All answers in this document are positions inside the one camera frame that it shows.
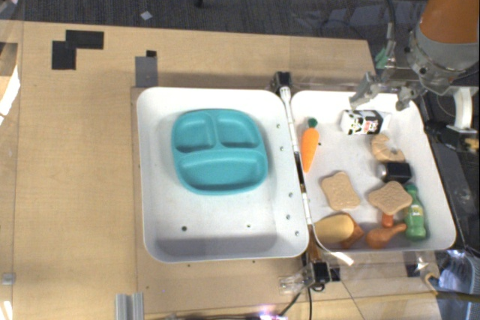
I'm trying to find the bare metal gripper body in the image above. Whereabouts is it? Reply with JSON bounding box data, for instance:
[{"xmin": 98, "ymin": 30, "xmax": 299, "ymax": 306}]
[{"xmin": 376, "ymin": 60, "xmax": 470, "ymax": 95}]

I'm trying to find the white cow print carton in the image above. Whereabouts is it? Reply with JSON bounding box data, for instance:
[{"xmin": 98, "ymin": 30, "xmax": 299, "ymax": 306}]
[{"xmin": 340, "ymin": 109, "xmax": 392, "ymax": 137}]

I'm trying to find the tan croissant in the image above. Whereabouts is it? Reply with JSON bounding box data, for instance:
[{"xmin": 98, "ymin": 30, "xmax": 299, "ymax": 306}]
[{"xmin": 370, "ymin": 133, "xmax": 407, "ymax": 163}]

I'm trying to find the white plastic tray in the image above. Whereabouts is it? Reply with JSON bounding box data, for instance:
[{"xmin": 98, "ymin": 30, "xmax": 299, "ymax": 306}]
[
  {"xmin": 135, "ymin": 85, "xmax": 311, "ymax": 265},
  {"xmin": 290, "ymin": 89, "xmax": 458, "ymax": 254}
]

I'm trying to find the small black can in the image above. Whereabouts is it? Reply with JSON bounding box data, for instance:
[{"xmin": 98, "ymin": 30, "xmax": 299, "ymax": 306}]
[{"xmin": 377, "ymin": 161, "xmax": 413, "ymax": 184}]

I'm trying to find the orange carrot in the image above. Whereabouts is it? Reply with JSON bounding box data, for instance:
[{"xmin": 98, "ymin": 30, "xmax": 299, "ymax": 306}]
[{"xmin": 300, "ymin": 117, "xmax": 321, "ymax": 175}]

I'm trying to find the thin black and white rod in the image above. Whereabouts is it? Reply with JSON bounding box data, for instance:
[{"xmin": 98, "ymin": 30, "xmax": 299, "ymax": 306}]
[{"xmin": 279, "ymin": 85, "xmax": 320, "ymax": 260}]

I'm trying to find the tan square biscuit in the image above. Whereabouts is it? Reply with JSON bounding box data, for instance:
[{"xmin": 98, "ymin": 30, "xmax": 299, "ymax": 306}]
[{"xmin": 367, "ymin": 180, "xmax": 414, "ymax": 216}]

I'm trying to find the tan bread slice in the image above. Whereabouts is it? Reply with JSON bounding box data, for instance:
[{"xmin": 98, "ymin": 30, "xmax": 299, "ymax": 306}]
[{"xmin": 319, "ymin": 170, "xmax": 362, "ymax": 212}]

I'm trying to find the green bottle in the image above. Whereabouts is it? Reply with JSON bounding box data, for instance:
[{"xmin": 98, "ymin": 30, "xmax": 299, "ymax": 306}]
[{"xmin": 402, "ymin": 183, "xmax": 428, "ymax": 241}]

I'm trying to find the brown chicken drumstick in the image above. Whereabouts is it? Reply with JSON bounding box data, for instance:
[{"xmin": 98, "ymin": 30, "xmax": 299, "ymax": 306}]
[{"xmin": 365, "ymin": 222, "xmax": 408, "ymax": 250}]

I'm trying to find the tan bread loaf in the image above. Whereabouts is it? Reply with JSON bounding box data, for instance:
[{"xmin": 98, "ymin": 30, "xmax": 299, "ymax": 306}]
[{"xmin": 313, "ymin": 212, "xmax": 365, "ymax": 250}]

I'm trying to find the teal divided plate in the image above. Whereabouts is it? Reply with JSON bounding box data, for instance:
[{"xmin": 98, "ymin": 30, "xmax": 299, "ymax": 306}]
[{"xmin": 170, "ymin": 108, "xmax": 271, "ymax": 197}]

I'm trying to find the black cylinder on white bracket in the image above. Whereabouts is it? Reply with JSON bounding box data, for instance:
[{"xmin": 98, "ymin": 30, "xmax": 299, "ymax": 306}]
[{"xmin": 424, "ymin": 85, "xmax": 476, "ymax": 149}]

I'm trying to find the black block with wires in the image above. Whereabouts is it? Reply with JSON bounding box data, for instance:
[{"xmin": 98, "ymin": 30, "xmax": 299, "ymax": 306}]
[
  {"xmin": 273, "ymin": 71, "xmax": 292, "ymax": 89},
  {"xmin": 312, "ymin": 261, "xmax": 332, "ymax": 292}
]

